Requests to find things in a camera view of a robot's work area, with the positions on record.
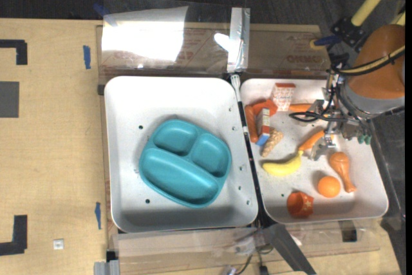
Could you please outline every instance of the blue tape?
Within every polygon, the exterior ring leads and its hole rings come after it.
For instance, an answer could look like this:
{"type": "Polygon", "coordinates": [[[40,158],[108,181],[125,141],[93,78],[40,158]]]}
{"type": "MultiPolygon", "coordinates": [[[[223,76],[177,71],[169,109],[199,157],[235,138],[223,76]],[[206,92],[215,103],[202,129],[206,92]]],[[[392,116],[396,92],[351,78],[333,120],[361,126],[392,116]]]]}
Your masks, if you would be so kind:
{"type": "Polygon", "coordinates": [[[95,215],[97,219],[97,226],[100,230],[102,228],[102,211],[100,210],[100,203],[96,202],[95,215]]]}
{"type": "Polygon", "coordinates": [[[90,56],[90,47],[84,45],[83,46],[83,59],[84,59],[84,65],[86,66],[86,69],[91,69],[90,63],[91,63],[91,56],[90,56]]]}

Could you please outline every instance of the gray square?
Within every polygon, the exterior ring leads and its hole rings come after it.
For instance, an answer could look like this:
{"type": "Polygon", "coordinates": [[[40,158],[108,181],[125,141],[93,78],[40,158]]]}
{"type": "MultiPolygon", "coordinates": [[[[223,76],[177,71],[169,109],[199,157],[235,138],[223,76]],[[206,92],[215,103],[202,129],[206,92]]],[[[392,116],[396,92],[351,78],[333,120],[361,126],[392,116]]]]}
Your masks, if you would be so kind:
{"type": "Polygon", "coordinates": [[[0,118],[19,117],[19,82],[0,82],[0,118]]]}

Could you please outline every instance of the black corner marker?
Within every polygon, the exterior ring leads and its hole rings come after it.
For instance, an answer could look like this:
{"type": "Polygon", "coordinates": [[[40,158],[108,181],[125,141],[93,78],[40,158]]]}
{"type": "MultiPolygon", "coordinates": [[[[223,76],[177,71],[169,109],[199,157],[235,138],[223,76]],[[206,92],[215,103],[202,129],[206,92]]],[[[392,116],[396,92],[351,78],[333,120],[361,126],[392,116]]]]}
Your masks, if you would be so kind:
{"type": "Polygon", "coordinates": [[[13,240],[0,243],[0,256],[22,254],[27,249],[27,215],[14,216],[13,240]]]}
{"type": "Polygon", "coordinates": [[[26,66],[27,43],[21,39],[0,39],[0,48],[15,48],[15,63],[18,66],[26,66]]]}

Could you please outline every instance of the toy orange fruit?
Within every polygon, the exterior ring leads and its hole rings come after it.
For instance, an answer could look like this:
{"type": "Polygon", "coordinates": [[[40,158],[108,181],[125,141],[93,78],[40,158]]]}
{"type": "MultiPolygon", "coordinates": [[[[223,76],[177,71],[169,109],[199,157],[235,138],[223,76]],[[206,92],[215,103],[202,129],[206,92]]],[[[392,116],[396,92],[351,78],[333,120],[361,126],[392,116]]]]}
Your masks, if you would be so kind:
{"type": "Polygon", "coordinates": [[[289,195],[287,207],[294,218],[307,218],[314,212],[314,198],[297,191],[289,195]]]}
{"type": "Polygon", "coordinates": [[[334,176],[324,176],[318,182],[317,190],[322,196],[336,197],[341,192],[341,183],[334,176]]]}

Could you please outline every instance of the wooden table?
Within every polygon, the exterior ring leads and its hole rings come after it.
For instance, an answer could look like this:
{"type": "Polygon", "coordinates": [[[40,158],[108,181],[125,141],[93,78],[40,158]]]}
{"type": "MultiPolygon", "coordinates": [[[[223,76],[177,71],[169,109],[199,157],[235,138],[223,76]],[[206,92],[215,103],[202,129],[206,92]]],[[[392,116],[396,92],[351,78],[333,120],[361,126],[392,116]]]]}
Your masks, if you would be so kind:
{"type": "MultiPolygon", "coordinates": [[[[19,82],[19,118],[0,118],[0,242],[28,216],[24,254],[0,256],[0,274],[92,274],[108,246],[96,27],[102,21],[0,19],[0,39],[24,39],[28,65],[0,48],[0,81],[19,82]],[[86,69],[83,46],[91,50],[86,69]],[[101,229],[95,214],[101,206],[101,229]],[[63,249],[53,241],[64,240],[63,249]]],[[[309,258],[319,274],[398,274],[386,232],[380,250],[309,258]]],[[[288,272],[284,261],[268,264],[288,272]]],[[[219,274],[221,268],[179,274],[219,274]]],[[[258,274],[251,265],[244,274],[258,274]]]]}

